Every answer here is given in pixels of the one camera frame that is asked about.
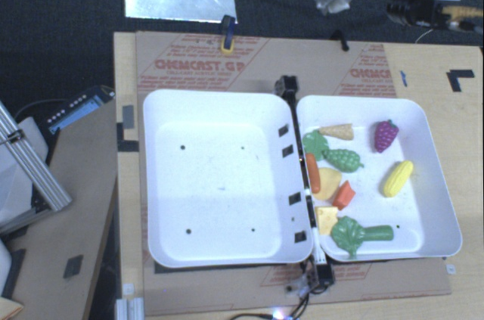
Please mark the thin black and white rod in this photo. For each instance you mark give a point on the thin black and white rod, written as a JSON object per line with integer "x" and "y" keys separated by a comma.
{"x": 298, "y": 137}

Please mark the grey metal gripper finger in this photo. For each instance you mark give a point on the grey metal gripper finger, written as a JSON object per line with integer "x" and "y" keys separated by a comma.
{"x": 343, "y": 2}
{"x": 323, "y": 5}

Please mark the white plastic tray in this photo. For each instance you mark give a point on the white plastic tray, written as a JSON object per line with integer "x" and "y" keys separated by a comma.
{"x": 219, "y": 178}
{"x": 378, "y": 205}

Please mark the tan toy cone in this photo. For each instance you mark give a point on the tan toy cone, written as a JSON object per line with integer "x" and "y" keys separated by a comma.
{"x": 338, "y": 131}

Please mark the green toy broccoli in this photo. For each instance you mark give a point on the green toy broccoli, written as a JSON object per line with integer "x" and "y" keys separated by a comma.
{"x": 349, "y": 234}

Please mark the yellow toy cheese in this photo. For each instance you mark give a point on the yellow toy cheese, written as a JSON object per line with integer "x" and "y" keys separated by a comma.
{"x": 326, "y": 218}

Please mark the purple toy grapes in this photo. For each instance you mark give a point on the purple toy grapes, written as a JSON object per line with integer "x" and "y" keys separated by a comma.
{"x": 385, "y": 137}

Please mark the yellow toy corn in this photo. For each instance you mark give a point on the yellow toy corn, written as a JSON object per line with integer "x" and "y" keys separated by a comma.
{"x": 397, "y": 179}

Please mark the orange toy carrot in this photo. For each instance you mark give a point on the orange toy carrot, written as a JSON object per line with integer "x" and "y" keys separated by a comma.
{"x": 313, "y": 174}

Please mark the green toy grapes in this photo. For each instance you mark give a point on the green toy grapes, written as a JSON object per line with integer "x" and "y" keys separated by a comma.
{"x": 342, "y": 159}

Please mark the brown cardboard board red print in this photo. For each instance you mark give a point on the brown cardboard board red print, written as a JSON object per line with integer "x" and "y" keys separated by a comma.
{"x": 264, "y": 57}

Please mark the yellow toy pear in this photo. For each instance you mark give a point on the yellow toy pear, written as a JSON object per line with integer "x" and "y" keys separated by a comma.
{"x": 328, "y": 183}

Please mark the orange toy wedge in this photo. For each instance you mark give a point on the orange toy wedge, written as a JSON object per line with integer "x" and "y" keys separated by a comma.
{"x": 343, "y": 195}

